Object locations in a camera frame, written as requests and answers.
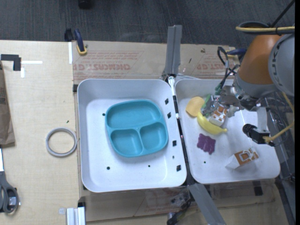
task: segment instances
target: blue divided plate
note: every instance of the blue divided plate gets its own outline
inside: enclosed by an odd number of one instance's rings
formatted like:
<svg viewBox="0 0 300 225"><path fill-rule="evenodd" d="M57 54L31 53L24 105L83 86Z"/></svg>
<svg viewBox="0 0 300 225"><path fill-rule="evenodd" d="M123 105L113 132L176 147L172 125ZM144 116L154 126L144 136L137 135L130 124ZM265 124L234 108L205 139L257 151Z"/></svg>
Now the blue divided plate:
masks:
<svg viewBox="0 0 300 225"><path fill-rule="evenodd" d="M124 157L137 157L163 149L168 143L165 119L150 100L133 100L111 106L105 126L113 149Z"/></svg>

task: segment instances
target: black carpet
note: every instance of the black carpet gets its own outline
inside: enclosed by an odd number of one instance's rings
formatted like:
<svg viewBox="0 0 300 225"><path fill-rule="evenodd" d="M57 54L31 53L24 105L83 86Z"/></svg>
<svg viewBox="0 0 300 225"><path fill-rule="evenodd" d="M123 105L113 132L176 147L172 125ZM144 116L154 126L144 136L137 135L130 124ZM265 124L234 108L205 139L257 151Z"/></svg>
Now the black carpet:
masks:
<svg viewBox="0 0 300 225"><path fill-rule="evenodd" d="M272 23L291 0L0 0L0 39L64 41L66 28L84 40L165 43L167 27L183 25L182 44L247 47L245 21ZM278 22L291 26L295 5Z"/></svg>

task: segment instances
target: toy banana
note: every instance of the toy banana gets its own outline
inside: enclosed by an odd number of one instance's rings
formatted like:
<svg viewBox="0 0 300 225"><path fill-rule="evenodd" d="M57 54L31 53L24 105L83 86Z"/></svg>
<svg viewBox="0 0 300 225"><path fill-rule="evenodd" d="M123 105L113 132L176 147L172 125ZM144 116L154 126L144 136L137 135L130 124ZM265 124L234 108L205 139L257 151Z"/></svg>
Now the toy banana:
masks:
<svg viewBox="0 0 300 225"><path fill-rule="evenodd" d="M197 115L197 122L199 123L199 125L207 132L211 133L211 134L214 134L214 135L217 135L219 133L222 133L222 132L227 132L227 129L226 128L221 128L221 127L218 127L212 123L210 123L206 117L204 117L202 115L201 112L198 113Z"/></svg>

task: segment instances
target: white ring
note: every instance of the white ring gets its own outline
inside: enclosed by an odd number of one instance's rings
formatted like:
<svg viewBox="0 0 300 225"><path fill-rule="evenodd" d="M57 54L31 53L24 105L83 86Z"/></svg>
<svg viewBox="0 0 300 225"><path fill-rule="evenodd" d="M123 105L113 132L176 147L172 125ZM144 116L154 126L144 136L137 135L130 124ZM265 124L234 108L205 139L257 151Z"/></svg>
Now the white ring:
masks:
<svg viewBox="0 0 300 225"><path fill-rule="evenodd" d="M65 153L58 153L58 152L53 151L53 150L50 148L50 146L49 146L49 139L50 139L50 137L51 137L54 133L56 133L56 132L67 132L67 133L69 133L69 134L73 137L73 139L74 139L74 145L73 145L73 147L71 148L70 151L65 152ZM76 139L76 135L75 135L75 133L74 133L73 131L71 131L69 128L66 128L66 127L57 127L57 128L55 128L55 129L52 129L52 130L48 133L48 135L47 135L47 137L46 137L46 148L47 148L48 152L49 152L51 155L53 155L53 156L56 156L56 157L66 157L66 156L70 155L71 153L73 153L73 152L75 151L76 147L77 147L77 139Z"/></svg>

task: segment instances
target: scissors handle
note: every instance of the scissors handle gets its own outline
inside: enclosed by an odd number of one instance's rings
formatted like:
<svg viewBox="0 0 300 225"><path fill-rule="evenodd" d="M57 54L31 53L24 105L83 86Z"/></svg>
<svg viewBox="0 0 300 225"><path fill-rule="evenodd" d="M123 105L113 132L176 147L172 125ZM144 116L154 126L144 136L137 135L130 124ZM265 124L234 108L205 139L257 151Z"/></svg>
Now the scissors handle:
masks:
<svg viewBox="0 0 300 225"><path fill-rule="evenodd" d="M9 198L15 197L15 205L9 204ZM11 213L19 206L19 196L17 190L12 187L5 178L4 171L0 172L0 209L5 213Z"/></svg>

